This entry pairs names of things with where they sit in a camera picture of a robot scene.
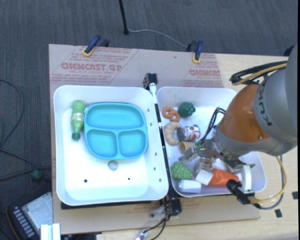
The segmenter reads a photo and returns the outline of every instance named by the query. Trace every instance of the pretzel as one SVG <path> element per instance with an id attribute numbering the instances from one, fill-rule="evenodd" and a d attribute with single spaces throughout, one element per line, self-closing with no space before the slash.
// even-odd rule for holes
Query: pretzel
<path id="1" fill-rule="evenodd" d="M 173 107 L 165 107 L 162 110 L 162 115 L 164 118 L 169 119 L 171 122 L 179 122 L 180 115 Z"/>

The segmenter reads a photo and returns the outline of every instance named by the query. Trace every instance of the toy pepper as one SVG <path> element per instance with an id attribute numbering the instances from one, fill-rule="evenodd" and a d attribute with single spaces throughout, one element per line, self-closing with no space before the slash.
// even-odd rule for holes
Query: toy pepper
<path id="1" fill-rule="evenodd" d="M 190 102 L 183 102 L 178 107 L 178 113 L 179 113 L 180 117 L 182 117 L 182 118 L 187 118 L 187 117 L 191 116 L 195 111 L 196 111 L 196 108 Z"/>

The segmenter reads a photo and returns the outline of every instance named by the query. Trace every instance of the gray carpet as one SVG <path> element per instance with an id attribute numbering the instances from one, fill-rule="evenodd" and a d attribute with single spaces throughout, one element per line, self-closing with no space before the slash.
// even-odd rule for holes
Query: gray carpet
<path id="1" fill-rule="evenodd" d="M 110 47 L 185 51 L 202 40 L 204 53 L 282 56 L 298 41 L 298 0 L 0 0 L 0 80 L 24 99 L 19 124 L 0 150 L 0 177 L 51 163 L 49 44 L 87 45 L 96 35 Z M 0 81 L 0 139 L 22 111 L 21 97 Z M 0 210 L 39 186 L 23 173 L 0 180 Z M 0 240 L 13 236 L 0 214 Z"/>

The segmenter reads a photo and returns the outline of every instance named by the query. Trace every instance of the white tray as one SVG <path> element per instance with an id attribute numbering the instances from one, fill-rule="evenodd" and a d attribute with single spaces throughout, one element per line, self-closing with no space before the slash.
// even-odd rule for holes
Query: white tray
<path id="1" fill-rule="evenodd" d="M 227 109 L 236 92 L 225 88 L 162 87 L 157 91 L 160 113 L 165 107 L 178 109 L 182 102 L 190 102 L 196 111 L 188 118 L 181 118 L 182 126 L 197 124 L 205 134 L 216 107 Z M 99 102 L 123 102 L 138 106 L 144 113 L 148 145 L 138 158 L 117 160 L 118 169 L 109 169 L 110 160 L 93 156 L 86 145 L 84 130 L 79 141 L 72 140 L 72 102 L 82 100 L 86 109 Z M 56 138 L 56 192 L 60 200 L 70 206 L 103 203 L 139 202 L 159 200 L 167 195 L 169 181 L 161 145 L 154 99 L 141 87 L 108 87 L 64 85 L 53 96 Z M 222 115 L 216 118 L 216 124 Z M 170 121 L 161 116 L 162 126 Z M 182 156 L 178 146 L 166 142 L 168 165 L 172 166 Z M 246 164 L 255 164 L 251 169 L 252 191 L 262 191 L 266 176 L 257 152 L 240 157 Z M 185 163 L 194 169 L 196 159 Z M 201 197 L 230 194 L 226 187 L 202 185 L 200 193 L 179 191 L 179 182 L 174 178 L 172 186 L 182 197 Z"/>
<path id="2" fill-rule="evenodd" d="M 110 160 L 93 156 L 84 131 L 73 140 L 71 105 L 82 100 L 86 109 L 99 102 L 123 102 L 138 106 L 145 117 L 148 147 L 138 158 Z M 53 95 L 56 141 L 56 192 L 70 206 L 159 200 L 169 188 L 158 120 L 152 95 L 140 87 L 64 85 Z"/>
<path id="3" fill-rule="evenodd" d="M 187 118 L 181 117 L 179 124 L 181 124 L 182 126 L 197 124 L 201 133 L 200 137 L 196 140 L 198 141 L 206 133 L 208 124 L 215 109 L 217 107 L 220 107 L 226 110 L 236 94 L 237 93 L 234 90 L 226 88 L 162 87 L 157 91 L 156 96 L 161 115 L 162 109 L 165 107 L 172 107 L 175 110 L 178 110 L 178 107 L 183 102 L 189 102 L 194 105 L 195 112 Z M 222 114 L 218 114 L 215 124 L 217 124 L 221 120 L 222 116 Z M 170 122 L 169 119 L 166 119 L 163 116 L 161 116 L 161 121 L 162 127 Z M 178 139 L 176 131 L 174 134 L 174 138 Z M 211 136 L 212 131 L 207 136 L 207 139 L 209 139 Z M 167 142 L 165 143 L 168 163 L 171 167 L 172 164 L 178 161 L 179 157 L 182 157 L 183 154 L 180 153 L 177 145 L 172 146 Z M 184 164 L 193 171 L 197 159 L 186 162 Z M 252 191 L 262 191 L 266 186 L 266 176 L 258 152 L 250 152 L 248 154 L 242 155 L 240 156 L 240 160 L 246 164 L 255 164 L 255 166 L 251 169 Z M 173 188 L 179 195 L 183 197 L 201 197 L 230 194 L 230 191 L 226 187 L 205 186 L 203 184 L 201 185 L 200 193 L 181 192 L 179 191 L 179 181 L 175 180 L 174 178 L 171 179 Z"/>

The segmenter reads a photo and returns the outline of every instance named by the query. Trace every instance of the toy food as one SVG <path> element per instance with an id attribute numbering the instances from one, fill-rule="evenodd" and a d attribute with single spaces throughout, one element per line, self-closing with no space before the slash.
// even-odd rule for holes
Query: toy food
<path id="1" fill-rule="evenodd" d="M 181 124 L 178 122 L 174 122 L 174 121 L 167 123 L 163 127 L 164 138 L 165 138 L 166 142 L 168 142 L 171 146 L 176 146 L 180 142 L 178 139 L 175 139 L 175 137 L 174 137 L 174 131 L 180 127 L 181 127 Z"/>
<path id="2" fill-rule="evenodd" d="M 200 137 L 200 129 L 198 125 L 193 124 L 190 126 L 178 128 L 176 131 L 176 135 L 181 142 L 191 142 Z"/>
<path id="3" fill-rule="evenodd" d="M 84 126 L 85 108 L 86 105 L 81 100 L 75 100 L 72 103 L 72 116 L 71 116 L 71 125 L 73 129 L 72 139 L 76 141 L 79 140 L 81 137 L 80 131 Z"/>
<path id="4" fill-rule="evenodd" d="M 170 167 L 171 176 L 178 180 L 190 179 L 193 176 L 192 171 L 180 162 L 174 162 Z"/>
<path id="5" fill-rule="evenodd" d="M 171 122 L 179 122 L 180 115 L 173 107 L 165 107 L 162 110 L 162 115 L 164 118 L 169 119 Z"/>
<path id="6" fill-rule="evenodd" d="M 216 168 L 213 168 L 212 170 L 213 170 L 213 177 L 210 180 L 209 185 L 225 187 L 229 180 L 235 180 L 236 182 L 239 181 L 238 176 L 230 172 L 219 170 Z"/>
<path id="7" fill-rule="evenodd" d="M 179 113 L 180 117 L 182 117 L 182 118 L 190 117 L 195 111 L 196 111 L 196 109 L 195 109 L 194 105 L 189 102 L 183 102 L 178 107 L 178 113 Z"/>
<path id="8" fill-rule="evenodd" d="M 179 143 L 179 150 L 182 154 L 186 153 L 186 151 L 188 149 L 191 148 L 191 146 L 195 146 L 196 144 L 194 142 L 190 142 L 190 141 L 181 141 Z"/>

